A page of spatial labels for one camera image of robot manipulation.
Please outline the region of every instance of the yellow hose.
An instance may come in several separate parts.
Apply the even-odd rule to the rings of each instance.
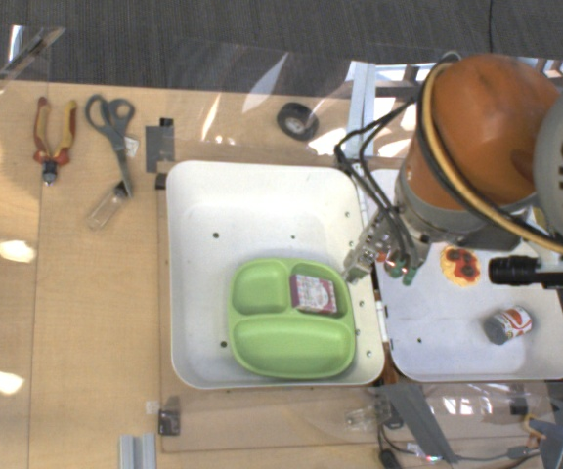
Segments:
[[[491,206],[484,202],[483,199],[479,197],[476,191],[471,189],[464,183],[457,172],[457,170],[452,165],[451,160],[448,158],[445,151],[445,147],[436,132],[431,117],[431,93],[436,76],[449,67],[449,64],[438,64],[436,65],[431,73],[427,76],[425,80],[425,87],[423,89],[422,95],[422,119],[424,124],[425,133],[427,136],[427,144],[429,149],[433,154],[436,162],[445,173],[449,181],[452,183],[454,188],[461,194],[461,196],[477,211],[481,212],[484,216],[489,218],[494,223],[500,225],[502,228],[506,229],[510,233],[521,236],[522,238],[535,243],[543,248],[552,250],[563,255],[563,245],[549,238],[545,238],[541,235],[533,234],[525,228],[514,224],[508,219],[505,219],[502,215],[497,213]]]

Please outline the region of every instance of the soda can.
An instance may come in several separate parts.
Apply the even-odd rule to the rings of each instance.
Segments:
[[[521,306],[514,306],[484,321],[484,331],[494,344],[502,345],[532,331],[532,317]]]

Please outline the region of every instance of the green plate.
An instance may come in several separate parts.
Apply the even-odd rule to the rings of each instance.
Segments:
[[[333,282],[337,313],[292,308],[290,277]],[[325,264],[301,259],[258,259],[234,275],[229,303],[230,343],[246,369],[270,377],[320,379],[344,371],[356,351],[351,297],[346,282]]]

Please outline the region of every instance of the pliers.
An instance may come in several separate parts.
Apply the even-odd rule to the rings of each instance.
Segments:
[[[58,166],[66,165],[70,162],[68,150],[73,145],[75,138],[75,114],[77,113],[77,103],[69,101],[65,107],[65,122],[63,125],[63,136],[56,152],[51,155],[49,145],[47,144],[46,128],[47,116],[51,107],[46,98],[41,97],[38,100],[38,108],[36,110],[36,120],[34,121],[34,143],[36,144],[36,153],[34,160],[43,167],[43,182],[47,186],[54,184],[58,175]]]

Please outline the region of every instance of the scissors blade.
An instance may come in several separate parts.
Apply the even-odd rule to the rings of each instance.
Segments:
[[[127,168],[127,157],[125,156],[125,149],[116,151],[116,157],[118,159],[118,166],[121,169],[121,176],[123,178],[125,190],[127,191],[127,195],[131,198],[134,196],[134,190],[132,188],[132,178],[129,175],[129,169]]]

